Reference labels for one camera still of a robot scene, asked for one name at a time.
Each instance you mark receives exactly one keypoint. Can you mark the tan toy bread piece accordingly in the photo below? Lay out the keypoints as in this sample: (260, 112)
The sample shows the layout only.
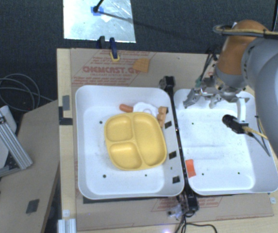
(162, 115)

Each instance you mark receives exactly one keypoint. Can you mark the yellow divided plate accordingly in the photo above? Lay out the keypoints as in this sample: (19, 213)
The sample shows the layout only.
(138, 139)

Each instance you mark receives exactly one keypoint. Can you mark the black cylinder on white bracket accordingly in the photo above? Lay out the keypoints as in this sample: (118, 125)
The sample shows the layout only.
(234, 124)

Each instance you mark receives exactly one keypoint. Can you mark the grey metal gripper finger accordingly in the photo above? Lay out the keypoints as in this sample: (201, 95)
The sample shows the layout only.
(190, 99)
(214, 102)

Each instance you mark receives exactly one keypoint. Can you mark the thin black and white rod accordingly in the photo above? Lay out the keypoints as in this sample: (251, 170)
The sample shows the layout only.
(178, 135)

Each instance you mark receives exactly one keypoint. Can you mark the white toy fried egg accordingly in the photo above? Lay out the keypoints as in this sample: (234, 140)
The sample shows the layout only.
(142, 107)

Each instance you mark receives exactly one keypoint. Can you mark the white plastic tray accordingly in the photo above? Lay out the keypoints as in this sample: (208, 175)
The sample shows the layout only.
(92, 154)
(226, 159)

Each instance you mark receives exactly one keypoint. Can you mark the orange toy sausage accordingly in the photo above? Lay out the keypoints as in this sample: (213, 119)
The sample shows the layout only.
(126, 108)

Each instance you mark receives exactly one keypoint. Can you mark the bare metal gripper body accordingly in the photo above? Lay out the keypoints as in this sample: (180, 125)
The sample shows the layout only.
(222, 91)

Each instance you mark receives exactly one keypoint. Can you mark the brown cardboard board red print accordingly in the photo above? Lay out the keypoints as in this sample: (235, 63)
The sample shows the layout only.
(129, 67)

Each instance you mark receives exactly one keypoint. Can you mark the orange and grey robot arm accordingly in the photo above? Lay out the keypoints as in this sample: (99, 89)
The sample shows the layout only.
(269, 76)

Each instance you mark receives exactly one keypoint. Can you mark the orange toy carrot piece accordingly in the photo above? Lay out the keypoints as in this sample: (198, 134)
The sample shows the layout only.
(191, 168)

